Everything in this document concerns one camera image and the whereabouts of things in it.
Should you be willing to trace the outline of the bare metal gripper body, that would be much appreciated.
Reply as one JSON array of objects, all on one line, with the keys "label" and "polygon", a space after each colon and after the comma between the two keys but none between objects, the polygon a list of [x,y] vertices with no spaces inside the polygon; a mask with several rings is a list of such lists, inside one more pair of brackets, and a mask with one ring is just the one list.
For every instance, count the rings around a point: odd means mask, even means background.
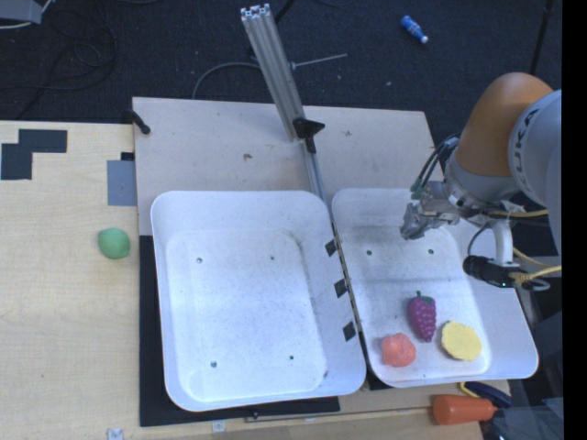
[{"label": "bare metal gripper body", "polygon": [[414,190],[415,223],[420,227],[455,226],[460,221],[457,207],[449,201],[444,181],[429,181]]}]

